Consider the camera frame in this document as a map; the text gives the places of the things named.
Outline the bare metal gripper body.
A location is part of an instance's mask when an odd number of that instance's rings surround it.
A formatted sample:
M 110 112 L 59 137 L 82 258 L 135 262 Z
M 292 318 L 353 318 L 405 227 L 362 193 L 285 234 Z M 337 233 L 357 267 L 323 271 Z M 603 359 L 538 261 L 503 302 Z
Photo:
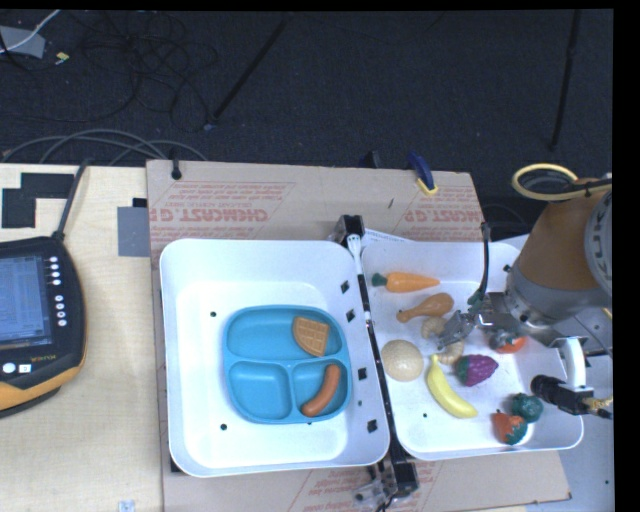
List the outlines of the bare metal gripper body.
M 490 346 L 514 345 L 517 338 L 535 333 L 529 322 L 530 313 L 529 304 L 518 294 L 489 292 L 476 323 L 487 334 Z

